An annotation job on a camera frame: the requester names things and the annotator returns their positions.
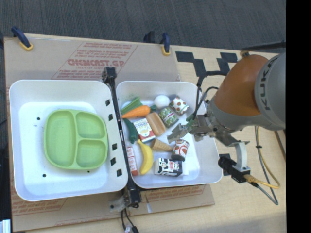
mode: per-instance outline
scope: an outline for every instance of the toy carrot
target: toy carrot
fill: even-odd
[[[140,97],[136,97],[134,100],[132,100],[127,106],[125,106],[124,108],[122,108],[120,110],[121,114],[125,114],[127,112],[129,112],[130,110],[133,110],[139,106],[141,106],[142,103],[140,102]]]
[[[148,105],[141,105],[133,110],[130,110],[129,112],[123,114],[122,118],[133,118],[133,117],[144,117],[148,115],[151,111],[155,111],[156,106],[153,105],[149,107]]]

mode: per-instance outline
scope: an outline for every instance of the toy egg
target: toy egg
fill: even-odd
[[[154,104],[159,110],[167,107],[169,103],[170,103],[170,99],[169,97],[165,95],[159,95],[154,100]]]

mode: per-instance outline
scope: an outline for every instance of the blue clamp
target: blue clamp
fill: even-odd
[[[163,33],[162,40],[160,41],[160,44],[164,42],[164,46],[162,47],[162,53],[165,56],[169,56],[171,54],[170,51],[170,38],[167,33]]]
[[[31,51],[33,49],[33,45],[28,41],[27,37],[25,34],[16,26],[13,26],[11,28],[14,36],[17,36],[20,40],[20,45],[26,50],[26,51]]]

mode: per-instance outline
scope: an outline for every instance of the yellow cable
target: yellow cable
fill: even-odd
[[[257,137],[258,137],[258,145],[259,144],[259,127],[257,127]],[[280,182],[276,179],[276,177],[273,175],[273,173],[270,171],[269,167],[267,166],[267,163],[266,161],[264,160],[263,156],[262,156],[262,153],[261,153],[261,149],[259,149],[259,154],[262,158],[262,162],[263,164],[265,165],[266,169],[268,170],[269,174],[271,175],[271,177],[275,180],[275,182],[277,183],[277,186],[276,185],[272,185],[272,184],[269,184],[267,182],[263,182],[263,181],[260,181],[258,179],[256,179],[255,177],[253,177],[252,175],[250,174],[245,174],[244,175],[244,178],[247,180],[247,182],[249,183],[260,183],[260,184],[263,184],[263,185],[266,185],[268,187],[271,187],[271,188],[274,188],[274,189],[279,189],[281,184]]]

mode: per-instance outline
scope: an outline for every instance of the cardboard sheet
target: cardboard sheet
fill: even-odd
[[[21,48],[17,38],[4,41],[7,92],[21,79],[100,80],[106,66],[116,67],[117,84],[125,80],[179,81],[175,56],[164,56],[159,44],[26,36],[34,45],[30,52]],[[10,132],[9,143],[14,232],[120,217],[120,213],[110,211],[109,201],[121,197],[121,192],[39,202],[21,199],[14,188]],[[139,208],[130,208],[130,214],[149,213],[147,199],[153,213],[215,203],[208,184],[146,190],[141,196]]]

